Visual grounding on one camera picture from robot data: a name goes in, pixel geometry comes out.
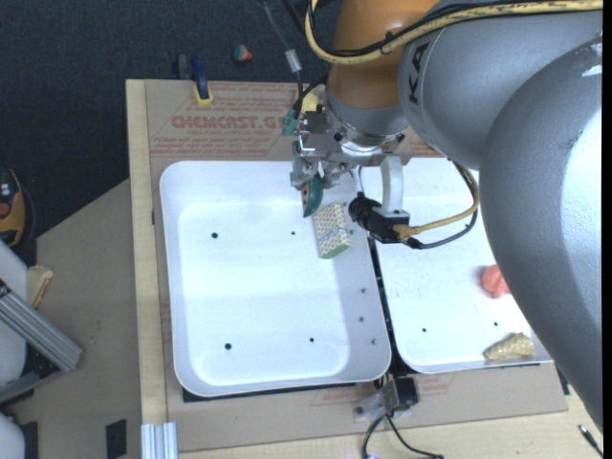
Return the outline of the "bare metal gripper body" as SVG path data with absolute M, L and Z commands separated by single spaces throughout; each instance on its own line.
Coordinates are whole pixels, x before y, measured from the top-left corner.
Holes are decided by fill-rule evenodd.
M 307 112 L 292 143 L 293 166 L 379 164 L 394 152 L 408 120 L 399 106 L 325 106 Z

